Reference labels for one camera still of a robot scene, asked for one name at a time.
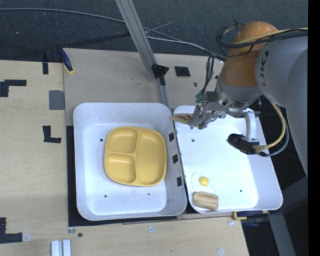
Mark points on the black cylinder on white bracket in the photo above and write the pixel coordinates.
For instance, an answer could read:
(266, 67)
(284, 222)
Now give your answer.
(246, 145)

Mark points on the white plastic tray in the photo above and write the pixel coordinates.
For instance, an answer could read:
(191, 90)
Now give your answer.
(125, 202)
(225, 170)

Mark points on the white and yellow fried egg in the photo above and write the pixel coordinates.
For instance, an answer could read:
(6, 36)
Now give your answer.
(203, 181)

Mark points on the tan toy bread bun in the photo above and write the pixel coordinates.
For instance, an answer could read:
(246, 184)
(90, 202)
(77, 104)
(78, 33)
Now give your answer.
(206, 200)

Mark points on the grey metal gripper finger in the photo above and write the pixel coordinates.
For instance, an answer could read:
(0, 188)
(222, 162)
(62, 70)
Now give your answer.
(203, 121)
(194, 117)

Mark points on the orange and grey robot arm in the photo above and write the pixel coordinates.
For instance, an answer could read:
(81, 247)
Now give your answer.
(282, 65)

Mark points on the yellow divided plate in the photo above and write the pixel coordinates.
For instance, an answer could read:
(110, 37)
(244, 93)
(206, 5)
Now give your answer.
(147, 157)

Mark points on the tan toy hot dog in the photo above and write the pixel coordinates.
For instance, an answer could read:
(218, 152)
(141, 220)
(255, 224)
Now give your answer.
(180, 118)

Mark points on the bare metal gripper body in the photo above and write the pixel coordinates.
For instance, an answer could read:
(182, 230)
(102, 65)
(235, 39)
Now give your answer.
(215, 105)

